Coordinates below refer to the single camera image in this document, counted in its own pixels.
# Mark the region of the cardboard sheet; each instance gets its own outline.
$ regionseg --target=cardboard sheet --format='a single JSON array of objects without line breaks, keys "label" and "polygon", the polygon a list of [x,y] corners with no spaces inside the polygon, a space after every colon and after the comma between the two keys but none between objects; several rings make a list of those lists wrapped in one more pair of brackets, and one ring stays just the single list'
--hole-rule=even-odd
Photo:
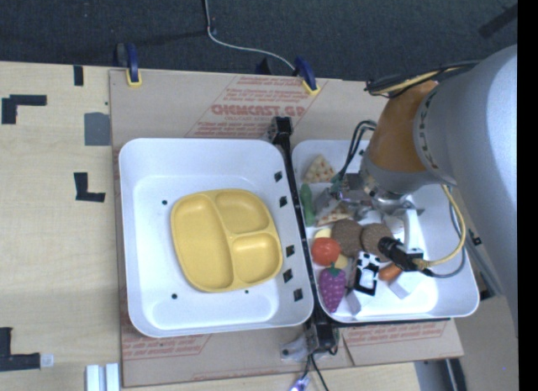
[{"label": "cardboard sheet", "polygon": [[[110,103],[114,186],[123,296],[121,342],[124,386],[301,372],[301,362],[283,361],[279,346],[302,327],[151,339],[130,324],[125,297],[123,232],[117,158],[134,138],[263,138],[274,116],[290,116],[292,146],[308,139],[350,139],[363,119],[377,120],[385,104],[364,92],[362,82],[319,79],[308,95],[294,77],[144,71],[141,87],[111,70]],[[462,355],[453,321],[369,325],[343,329],[335,357],[321,368],[342,368]]]}]

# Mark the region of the brown cookie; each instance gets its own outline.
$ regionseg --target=brown cookie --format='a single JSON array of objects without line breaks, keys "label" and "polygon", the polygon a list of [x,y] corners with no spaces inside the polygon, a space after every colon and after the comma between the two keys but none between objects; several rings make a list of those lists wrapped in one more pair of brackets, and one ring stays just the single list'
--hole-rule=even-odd
[{"label": "brown cookie", "polygon": [[352,219],[342,219],[333,225],[330,238],[340,243],[343,255],[356,258],[361,250],[361,232],[361,224]]},{"label": "brown cookie", "polygon": [[362,249],[377,256],[381,262],[387,262],[390,259],[384,256],[377,247],[377,243],[383,237],[393,237],[393,233],[385,224],[364,225],[361,232],[361,245]]}]

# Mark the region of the white cable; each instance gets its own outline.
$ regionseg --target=white cable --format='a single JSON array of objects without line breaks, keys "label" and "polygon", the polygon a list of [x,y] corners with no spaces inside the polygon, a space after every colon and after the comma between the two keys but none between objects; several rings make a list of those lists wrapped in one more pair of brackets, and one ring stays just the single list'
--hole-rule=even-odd
[{"label": "white cable", "polygon": [[240,45],[231,45],[231,44],[224,43],[223,41],[220,41],[220,40],[216,39],[213,36],[213,34],[211,33],[211,16],[209,15],[209,2],[208,2],[208,0],[203,0],[203,5],[205,7],[206,21],[207,21],[207,24],[208,24],[208,27],[207,27],[208,36],[213,42],[217,43],[218,45],[223,45],[224,47],[228,47],[230,49],[242,50],[242,51],[251,51],[251,52],[261,53],[263,55],[271,56],[271,57],[276,58],[276,59],[280,60],[281,62],[285,63],[287,66],[289,66],[292,70],[295,71],[295,67],[289,61],[286,61],[283,57],[281,57],[279,55],[276,55],[274,53],[271,53],[270,51],[265,51],[265,50],[261,50],[261,49],[253,49],[253,48],[250,48],[250,47],[242,47]]}]

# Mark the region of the toy tomato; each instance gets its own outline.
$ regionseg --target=toy tomato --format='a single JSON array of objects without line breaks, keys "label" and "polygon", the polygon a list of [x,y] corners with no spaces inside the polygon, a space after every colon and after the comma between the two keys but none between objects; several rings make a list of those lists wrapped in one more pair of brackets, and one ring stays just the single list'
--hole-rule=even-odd
[{"label": "toy tomato", "polygon": [[328,267],[338,260],[341,252],[340,243],[330,237],[318,237],[312,244],[312,259],[320,266]]}]

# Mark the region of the blue clamp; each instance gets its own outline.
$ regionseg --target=blue clamp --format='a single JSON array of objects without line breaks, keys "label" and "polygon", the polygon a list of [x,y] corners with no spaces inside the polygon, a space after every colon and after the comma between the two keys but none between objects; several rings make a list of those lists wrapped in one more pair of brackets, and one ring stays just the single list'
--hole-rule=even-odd
[{"label": "blue clamp", "polygon": [[117,54],[120,53],[120,50],[122,50],[122,55],[117,55],[117,58],[121,59],[121,61],[118,61],[119,65],[127,67],[125,71],[127,83],[131,87],[140,87],[142,85],[142,74],[138,69],[138,55],[135,45],[132,43],[119,45],[119,48],[116,50]]},{"label": "blue clamp", "polygon": [[301,56],[295,58],[295,72],[294,75],[299,74],[303,79],[303,86],[310,95],[317,94],[320,89],[316,84],[316,77],[310,64],[305,61]]}]

